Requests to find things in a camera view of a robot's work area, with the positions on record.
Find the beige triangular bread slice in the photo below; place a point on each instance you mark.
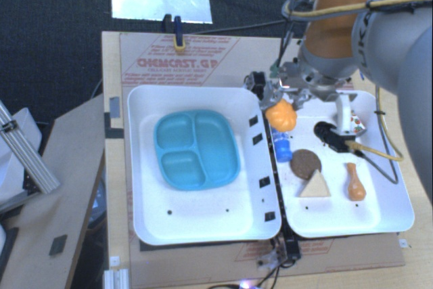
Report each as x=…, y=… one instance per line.
x=315, y=187

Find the orange toy pumpkin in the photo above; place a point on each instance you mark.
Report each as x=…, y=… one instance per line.
x=281, y=115

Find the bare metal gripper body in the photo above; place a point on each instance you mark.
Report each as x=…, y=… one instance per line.
x=318, y=86

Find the brown round biscuit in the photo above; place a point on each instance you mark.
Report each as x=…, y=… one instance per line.
x=304, y=162

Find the blue divided plate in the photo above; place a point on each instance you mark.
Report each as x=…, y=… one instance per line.
x=199, y=149

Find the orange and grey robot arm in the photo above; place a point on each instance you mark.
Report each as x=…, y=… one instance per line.
x=382, y=44

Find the orange toy chicken drumstick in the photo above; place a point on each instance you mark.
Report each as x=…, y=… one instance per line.
x=355, y=187

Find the brown cardboard board red print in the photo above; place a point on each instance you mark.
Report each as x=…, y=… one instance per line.
x=189, y=61

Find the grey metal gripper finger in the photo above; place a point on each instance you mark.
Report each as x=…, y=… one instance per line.
x=272, y=96
x=299, y=99

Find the white plastic tray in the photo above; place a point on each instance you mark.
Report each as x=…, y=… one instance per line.
x=338, y=216
x=203, y=213

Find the clear bottle with blue cap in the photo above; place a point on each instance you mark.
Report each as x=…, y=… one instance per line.
x=283, y=147

